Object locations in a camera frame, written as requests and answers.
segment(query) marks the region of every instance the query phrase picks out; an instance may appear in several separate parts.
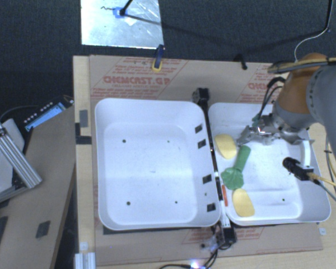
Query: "blue clamp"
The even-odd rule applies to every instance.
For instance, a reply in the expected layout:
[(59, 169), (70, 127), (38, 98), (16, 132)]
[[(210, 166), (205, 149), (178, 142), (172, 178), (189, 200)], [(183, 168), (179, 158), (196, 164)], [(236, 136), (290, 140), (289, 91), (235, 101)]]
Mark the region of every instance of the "blue clamp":
[(116, 7), (116, 8), (113, 8), (112, 9), (112, 12), (113, 12), (113, 15), (116, 17), (116, 18), (125, 18), (125, 16), (121, 16), (119, 11), (123, 9), (121, 7)]
[(164, 45), (159, 45), (158, 48), (156, 49), (154, 60), (152, 63), (152, 70), (154, 72), (159, 72), (162, 69), (162, 58), (164, 54)]

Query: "gray sleeve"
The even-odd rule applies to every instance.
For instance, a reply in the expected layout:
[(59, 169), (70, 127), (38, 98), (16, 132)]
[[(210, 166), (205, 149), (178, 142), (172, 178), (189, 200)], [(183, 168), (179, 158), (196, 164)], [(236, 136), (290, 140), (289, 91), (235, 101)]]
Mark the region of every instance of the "gray sleeve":
[(325, 126), (336, 158), (336, 66), (325, 66), (311, 77), (306, 90), (311, 115)]

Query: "white tray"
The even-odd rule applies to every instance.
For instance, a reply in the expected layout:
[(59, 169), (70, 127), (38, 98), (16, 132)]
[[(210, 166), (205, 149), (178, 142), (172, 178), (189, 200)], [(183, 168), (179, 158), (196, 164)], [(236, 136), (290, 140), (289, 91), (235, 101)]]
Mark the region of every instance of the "white tray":
[[(217, 188), (199, 106), (104, 99), (96, 106), (95, 119), (99, 216), (106, 227), (202, 227), (218, 221)], [(198, 143), (206, 145), (199, 148)]]
[[(236, 140), (242, 130), (260, 110), (261, 105), (254, 104), (213, 104), (209, 109), (212, 136), (231, 135)], [(264, 114), (271, 113), (267, 105)], [(308, 138), (307, 131), (300, 134)], [(255, 215), (240, 217), (232, 203), (232, 191), (227, 189), (228, 206), (226, 213), (231, 221), (238, 225), (269, 225), (297, 222), (319, 222), (330, 216), (330, 203), (326, 192), (312, 182), (302, 182), (289, 174), (282, 165), (285, 157), (300, 160), (300, 146), (292, 146), (284, 140), (275, 140), (270, 146), (258, 141), (246, 144), (251, 153), (244, 167), (244, 186), (254, 205)], [(216, 149), (219, 172), (232, 167), (235, 158), (224, 159)], [(313, 149), (311, 148), (311, 165), (320, 175)]]

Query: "dark floor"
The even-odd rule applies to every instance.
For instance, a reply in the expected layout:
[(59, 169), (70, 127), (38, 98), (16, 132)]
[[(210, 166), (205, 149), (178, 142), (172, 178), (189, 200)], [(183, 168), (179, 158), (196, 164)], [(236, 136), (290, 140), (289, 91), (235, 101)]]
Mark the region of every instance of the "dark floor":
[[(159, 0), (165, 57), (247, 62), (293, 60), (296, 44), (321, 31), (329, 0)], [(336, 56), (336, 0), (330, 33), (302, 44), (298, 56)], [(72, 56), (153, 55), (152, 50), (90, 47), (80, 41), (80, 0), (0, 0), (0, 115), (73, 95)], [(26, 111), (12, 113), (20, 123)], [(74, 208), (59, 253), (72, 260)]]

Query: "white plastic container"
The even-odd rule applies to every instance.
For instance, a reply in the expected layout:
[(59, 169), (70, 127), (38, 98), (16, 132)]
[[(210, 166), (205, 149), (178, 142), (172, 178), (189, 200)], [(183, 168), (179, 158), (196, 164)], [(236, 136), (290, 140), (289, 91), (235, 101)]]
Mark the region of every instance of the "white plastic container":
[(113, 230), (202, 227), (220, 207), (203, 111), (104, 99), (95, 109), (99, 216)]
[[(258, 104), (213, 104), (209, 109), (213, 138), (224, 133), (236, 140), (243, 129), (252, 123), (252, 117), (260, 108)], [(267, 105), (263, 114), (271, 111), (272, 106)], [(309, 138), (307, 131), (302, 131), (300, 136)], [(232, 191), (227, 189), (226, 213), (231, 221), (241, 226), (270, 225), (321, 222), (330, 216), (331, 208), (326, 192), (312, 182), (298, 180), (282, 165), (285, 157), (301, 160), (304, 151), (301, 151), (299, 145), (290, 145), (285, 140), (274, 140), (269, 146), (259, 141), (251, 141), (246, 145), (251, 148), (251, 153), (242, 173), (242, 188), (247, 191), (255, 214), (240, 217), (233, 206)], [(310, 152), (314, 173), (320, 175), (312, 147)], [(235, 162), (235, 158), (224, 159), (217, 149), (216, 159), (220, 173)]]

